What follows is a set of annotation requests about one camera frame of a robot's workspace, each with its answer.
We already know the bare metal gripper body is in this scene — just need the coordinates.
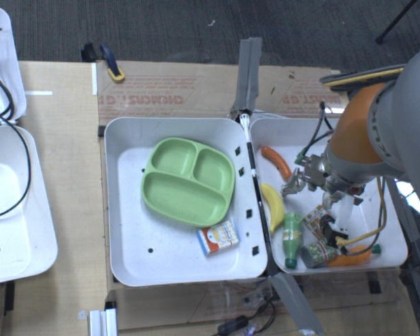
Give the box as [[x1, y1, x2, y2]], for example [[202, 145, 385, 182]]
[[300, 153, 331, 193]]

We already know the yellow banana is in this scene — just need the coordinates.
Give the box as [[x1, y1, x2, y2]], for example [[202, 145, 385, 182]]
[[260, 183, 286, 235]]

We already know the orange sausage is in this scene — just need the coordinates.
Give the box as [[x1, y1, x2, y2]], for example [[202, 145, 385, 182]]
[[260, 146, 293, 182]]

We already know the brown and white carton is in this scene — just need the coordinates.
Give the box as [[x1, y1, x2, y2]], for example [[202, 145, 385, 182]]
[[302, 204, 332, 242]]

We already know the green plastic bottle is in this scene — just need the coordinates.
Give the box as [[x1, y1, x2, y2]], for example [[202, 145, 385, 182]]
[[282, 211, 304, 270]]

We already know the green and white can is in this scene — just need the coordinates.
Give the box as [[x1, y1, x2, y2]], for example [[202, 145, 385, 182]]
[[300, 239, 339, 270]]

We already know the white and orange carton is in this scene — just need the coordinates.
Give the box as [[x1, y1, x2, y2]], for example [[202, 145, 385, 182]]
[[196, 220, 240, 258]]

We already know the orange carrot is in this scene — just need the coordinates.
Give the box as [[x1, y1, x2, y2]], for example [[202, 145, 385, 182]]
[[326, 244, 383, 268]]

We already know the white plastic tray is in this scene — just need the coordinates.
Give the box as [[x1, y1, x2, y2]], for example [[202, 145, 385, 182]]
[[104, 116, 269, 288], [248, 117, 410, 277]]

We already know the green divided plate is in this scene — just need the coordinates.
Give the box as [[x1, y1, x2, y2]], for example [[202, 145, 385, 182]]
[[140, 136, 237, 228]]

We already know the brown cardboard board red print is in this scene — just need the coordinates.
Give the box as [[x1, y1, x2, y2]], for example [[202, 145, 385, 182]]
[[97, 59, 420, 333]]

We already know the black cylinder on white bracket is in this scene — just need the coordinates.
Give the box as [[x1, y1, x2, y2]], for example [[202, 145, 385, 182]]
[[318, 193, 354, 249]]

